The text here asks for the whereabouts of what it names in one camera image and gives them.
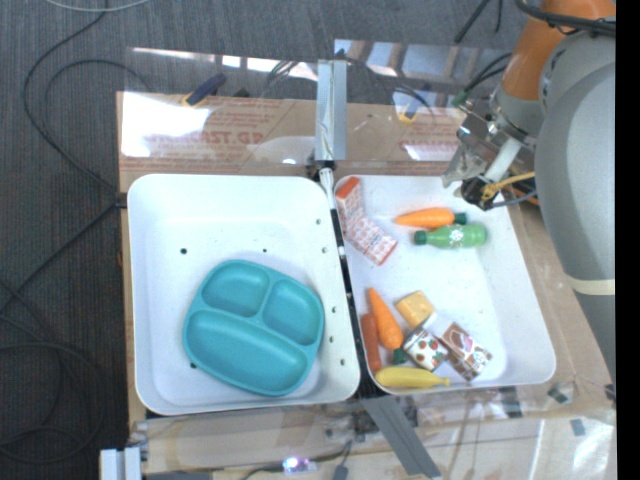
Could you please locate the white strawberry print can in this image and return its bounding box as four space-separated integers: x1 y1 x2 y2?
401 312 450 373

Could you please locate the white plastic tray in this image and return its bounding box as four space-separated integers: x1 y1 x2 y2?
126 172 362 417
333 173 558 397

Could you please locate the brown cardboard board red print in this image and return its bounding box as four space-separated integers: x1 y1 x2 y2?
115 91 617 475

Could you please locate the orange checked packet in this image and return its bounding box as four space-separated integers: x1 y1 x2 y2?
343 213 399 267

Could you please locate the black and white thin rod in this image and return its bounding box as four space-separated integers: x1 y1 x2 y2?
318 166 372 400

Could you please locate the green bottle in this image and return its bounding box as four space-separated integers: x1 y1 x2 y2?
413 222 488 250

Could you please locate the brown and white carton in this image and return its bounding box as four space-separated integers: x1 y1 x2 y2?
438 321 494 382

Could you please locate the blue divided plate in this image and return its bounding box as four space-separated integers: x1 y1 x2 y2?
181 259 327 399

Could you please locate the yellow cheese wedge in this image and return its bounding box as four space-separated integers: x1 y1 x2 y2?
395 290 437 329

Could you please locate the black cylinder on white bracket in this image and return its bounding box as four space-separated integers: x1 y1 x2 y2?
460 139 522 212

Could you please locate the orange and white carton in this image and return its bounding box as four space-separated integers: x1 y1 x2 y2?
334 175 367 223

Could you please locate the yellow banana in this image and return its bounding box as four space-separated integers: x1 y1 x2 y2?
374 365 452 390

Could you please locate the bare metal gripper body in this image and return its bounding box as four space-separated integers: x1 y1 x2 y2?
455 101 534 170

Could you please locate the orange sausage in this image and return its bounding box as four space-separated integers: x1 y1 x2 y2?
360 312 383 374

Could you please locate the orange carrot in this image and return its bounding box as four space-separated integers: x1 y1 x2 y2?
367 287 408 366
393 206 469 230

